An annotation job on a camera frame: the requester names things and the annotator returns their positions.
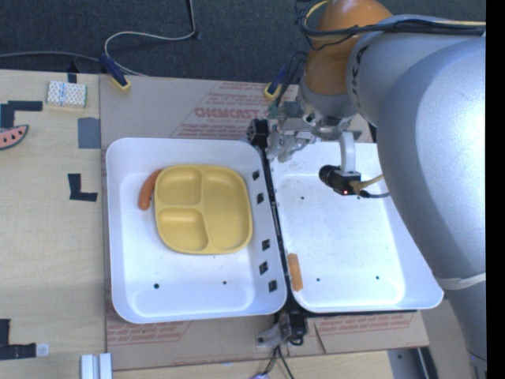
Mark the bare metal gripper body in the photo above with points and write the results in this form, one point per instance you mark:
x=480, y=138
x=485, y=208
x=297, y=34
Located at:
x=294, y=126

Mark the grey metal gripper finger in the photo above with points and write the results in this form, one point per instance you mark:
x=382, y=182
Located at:
x=273, y=148
x=291, y=148

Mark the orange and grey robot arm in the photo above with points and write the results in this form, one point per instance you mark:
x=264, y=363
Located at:
x=430, y=140

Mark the thin black rod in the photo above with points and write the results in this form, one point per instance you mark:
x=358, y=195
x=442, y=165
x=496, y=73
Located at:
x=278, y=227

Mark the yellow divided plate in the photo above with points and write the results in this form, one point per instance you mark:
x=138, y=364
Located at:
x=203, y=209

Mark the white plastic tray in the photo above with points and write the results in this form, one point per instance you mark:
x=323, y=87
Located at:
x=347, y=243
x=189, y=286

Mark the brown cardboard board, red print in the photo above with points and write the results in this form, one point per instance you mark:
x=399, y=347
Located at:
x=158, y=109

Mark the orange flat toy strip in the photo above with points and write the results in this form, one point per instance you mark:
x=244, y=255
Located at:
x=295, y=271

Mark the orange sausage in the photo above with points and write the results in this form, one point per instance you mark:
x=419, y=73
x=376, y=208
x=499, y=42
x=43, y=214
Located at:
x=145, y=196

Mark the white patterned packet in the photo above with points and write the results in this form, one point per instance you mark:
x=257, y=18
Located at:
x=66, y=94

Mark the red watermelon slice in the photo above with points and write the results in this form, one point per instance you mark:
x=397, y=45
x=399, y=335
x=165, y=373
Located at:
x=12, y=136

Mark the black cylinder on white bracket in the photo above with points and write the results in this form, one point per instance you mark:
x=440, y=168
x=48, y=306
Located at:
x=339, y=178

